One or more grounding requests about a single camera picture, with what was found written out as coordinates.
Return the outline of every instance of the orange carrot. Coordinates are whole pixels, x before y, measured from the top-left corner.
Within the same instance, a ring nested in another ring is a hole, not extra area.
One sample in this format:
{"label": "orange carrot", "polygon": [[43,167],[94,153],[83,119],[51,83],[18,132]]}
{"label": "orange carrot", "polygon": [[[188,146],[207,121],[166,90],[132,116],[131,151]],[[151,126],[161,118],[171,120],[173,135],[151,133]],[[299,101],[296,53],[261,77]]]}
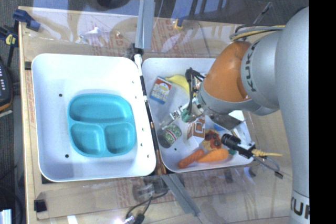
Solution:
{"label": "orange carrot", "polygon": [[189,164],[192,164],[194,161],[198,160],[199,158],[202,158],[204,156],[204,150],[203,149],[198,149],[189,156],[186,156],[184,159],[180,160],[178,162],[178,167],[179,168],[186,168]]}
{"label": "orange carrot", "polygon": [[199,158],[197,161],[199,163],[221,161],[229,156],[229,151],[225,148],[213,149],[209,153],[205,154],[203,157]]}

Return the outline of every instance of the yellow object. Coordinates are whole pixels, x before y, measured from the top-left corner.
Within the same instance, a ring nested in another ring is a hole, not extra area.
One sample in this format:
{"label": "yellow object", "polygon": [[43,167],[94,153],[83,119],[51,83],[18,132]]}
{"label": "yellow object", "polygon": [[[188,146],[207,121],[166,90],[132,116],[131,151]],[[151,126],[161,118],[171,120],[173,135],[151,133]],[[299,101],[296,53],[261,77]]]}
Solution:
{"label": "yellow object", "polygon": [[180,85],[183,87],[183,89],[185,89],[188,93],[189,93],[189,84],[187,82],[187,80],[185,79],[184,76],[182,75],[174,75],[170,78],[165,78],[165,80],[172,82],[172,83],[176,83],[177,85]]}
{"label": "yellow object", "polygon": [[265,157],[265,156],[282,156],[282,154],[279,153],[268,153],[268,152],[263,152],[260,150],[257,150],[256,148],[252,150],[253,155],[256,157]]}
{"label": "yellow object", "polygon": [[[284,28],[285,25],[275,25],[274,27]],[[252,35],[261,34],[261,33],[269,32],[269,31],[277,31],[277,30],[271,30],[271,29],[258,30],[258,28],[254,28],[254,29],[251,29],[251,31],[246,31],[243,33],[236,33],[234,36],[230,37],[230,39],[231,41],[237,41],[240,38],[249,37]]]}
{"label": "yellow object", "polygon": [[202,142],[201,142],[201,144],[204,146],[204,148],[207,150],[207,151],[212,151],[213,150],[213,148],[211,148],[211,142],[210,142],[210,140],[203,140]]}
{"label": "yellow object", "polygon": [[197,162],[199,163],[207,163],[207,162],[215,162],[221,161],[226,159],[229,156],[229,151],[225,148],[219,148],[210,151],[209,153],[205,154],[202,158],[198,159]]}
{"label": "yellow object", "polygon": [[15,44],[15,41],[16,41],[16,38],[13,37],[12,34],[10,34],[6,37],[6,44],[7,45]]}
{"label": "yellow object", "polygon": [[174,28],[181,30],[183,28],[183,26],[182,25],[178,26],[177,25],[178,22],[179,22],[178,19],[176,19],[175,24],[174,24]]}

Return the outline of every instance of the kuka logo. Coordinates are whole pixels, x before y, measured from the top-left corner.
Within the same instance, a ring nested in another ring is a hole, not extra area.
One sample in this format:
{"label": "kuka logo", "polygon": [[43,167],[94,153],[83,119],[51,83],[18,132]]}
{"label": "kuka logo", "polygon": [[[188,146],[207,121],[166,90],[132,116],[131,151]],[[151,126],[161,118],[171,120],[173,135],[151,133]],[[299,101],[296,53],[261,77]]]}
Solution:
{"label": "kuka logo", "polygon": [[298,202],[294,197],[292,197],[290,203],[290,210],[300,217],[309,219],[310,216],[309,205],[305,205],[303,202]]}
{"label": "kuka logo", "polygon": [[245,70],[247,70],[248,75],[246,76],[247,84],[250,86],[252,92],[256,92],[257,90],[253,87],[253,81],[251,78],[251,71],[250,71],[250,63],[251,63],[251,57],[253,55],[254,49],[256,48],[256,45],[258,42],[254,43],[252,47],[250,48],[251,52],[247,55],[247,61],[245,62]]}

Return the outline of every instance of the metal bracket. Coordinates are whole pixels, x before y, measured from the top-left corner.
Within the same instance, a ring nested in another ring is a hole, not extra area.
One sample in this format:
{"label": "metal bracket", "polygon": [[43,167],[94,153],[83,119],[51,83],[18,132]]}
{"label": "metal bracket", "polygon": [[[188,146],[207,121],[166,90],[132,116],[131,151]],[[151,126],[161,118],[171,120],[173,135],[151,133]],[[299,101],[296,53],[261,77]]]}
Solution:
{"label": "metal bracket", "polygon": [[194,216],[198,216],[201,213],[200,209],[192,200],[177,175],[161,175],[161,178],[166,183],[168,188],[173,192],[176,200],[186,214],[193,213]]}
{"label": "metal bracket", "polygon": [[136,31],[135,47],[150,49],[152,41],[154,0],[140,0],[138,27]]}

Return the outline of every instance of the can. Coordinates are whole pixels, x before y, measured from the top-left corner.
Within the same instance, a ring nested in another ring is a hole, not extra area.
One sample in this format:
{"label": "can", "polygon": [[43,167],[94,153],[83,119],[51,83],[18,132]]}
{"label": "can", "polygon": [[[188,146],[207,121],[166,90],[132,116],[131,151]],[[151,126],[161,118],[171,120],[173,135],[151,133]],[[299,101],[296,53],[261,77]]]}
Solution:
{"label": "can", "polygon": [[169,148],[181,135],[181,129],[177,125],[171,124],[157,136],[157,139],[159,140],[161,146]]}

